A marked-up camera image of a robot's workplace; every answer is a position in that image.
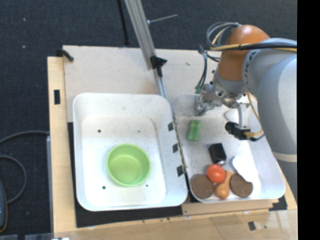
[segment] wooden table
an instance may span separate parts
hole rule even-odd
[[[80,49],[77,46],[64,46],[63,48],[72,56]],[[138,55],[139,49],[134,48],[83,47],[79,52],[90,58],[88,52],[95,53],[98,51],[97,49],[102,53],[105,52],[104,49],[110,49],[109,51],[112,50],[114,53],[121,51],[133,53],[134,56],[131,60],[142,58],[142,54]],[[197,72],[194,72],[194,74],[200,76],[203,70],[202,57],[194,54],[196,54],[195,51],[157,50],[157,55],[165,56],[164,59],[167,59],[169,62],[175,62],[177,58],[180,58],[180,63],[173,63],[173,65],[168,67],[175,68],[179,73],[179,65],[182,65],[182,61],[185,61],[184,65],[193,65],[197,68]],[[139,67],[143,67],[144,62],[142,59],[141,61],[142,65],[138,63]],[[66,63],[69,62],[64,57],[47,58],[51,140],[52,223],[53,232],[56,237],[66,237],[68,235],[73,236],[72,239],[85,239],[85,237],[87,239],[88,237],[91,239],[92,237],[95,237],[95,239],[106,239],[107,234],[108,239],[123,240],[150,239],[151,237],[152,239],[211,239],[212,236],[215,236],[216,239],[229,239],[229,237],[232,239],[232,237],[241,234],[244,239],[262,239],[266,234],[275,234],[275,232],[277,234],[298,237],[298,206],[285,178],[287,210],[269,211],[273,203],[278,202],[277,199],[220,202],[214,204],[191,203],[187,199],[182,204],[183,215],[181,216],[124,221],[77,228],[67,128],[67,104],[69,101],[66,98],[66,79],[68,79],[65,76]],[[169,71],[167,75],[169,75],[167,77],[168,81],[172,81],[174,84],[173,75],[170,75]],[[191,83],[191,87],[192,91],[194,91],[193,83]],[[285,226],[281,222],[282,220],[286,221]],[[248,222],[255,222],[255,230],[250,229]],[[263,232],[258,232],[257,223],[265,223]],[[268,223],[273,225],[272,230],[267,230],[268,227],[266,225]]]

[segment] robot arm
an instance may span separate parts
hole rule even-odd
[[[261,29],[251,25],[238,24],[233,28],[227,46],[259,43],[262,48],[223,50],[212,84],[206,84],[201,90],[195,114],[201,116],[217,106],[217,99],[225,106],[239,110],[237,100],[247,92],[254,95],[264,135],[298,202],[297,52],[277,48],[277,45],[272,48],[273,44],[297,47],[297,42],[269,38]],[[240,140],[250,139],[246,138],[241,125],[229,124],[226,130]]]

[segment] brown cookie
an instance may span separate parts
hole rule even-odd
[[[215,192],[215,185],[205,174],[195,174],[192,176],[190,186],[194,195],[201,199],[207,199]]]
[[[251,195],[254,186],[252,182],[246,181],[239,173],[234,173],[230,179],[231,191],[242,198],[246,198]]]

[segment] black floor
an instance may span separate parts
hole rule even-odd
[[[298,0],[142,0],[156,48],[196,50],[207,28],[219,21],[260,27],[271,37],[297,40]],[[123,4],[129,47],[138,47]],[[0,140],[14,133],[49,131],[47,57],[62,45],[124,46],[117,0],[0,0]],[[46,138],[31,134],[0,144],[0,154],[26,168],[22,196],[8,206],[2,235],[50,231]],[[22,173],[0,159],[7,197]]]

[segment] green bowl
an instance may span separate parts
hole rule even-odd
[[[146,152],[134,144],[120,144],[108,154],[106,168],[119,185],[133,187],[142,184],[150,175],[151,162]]]

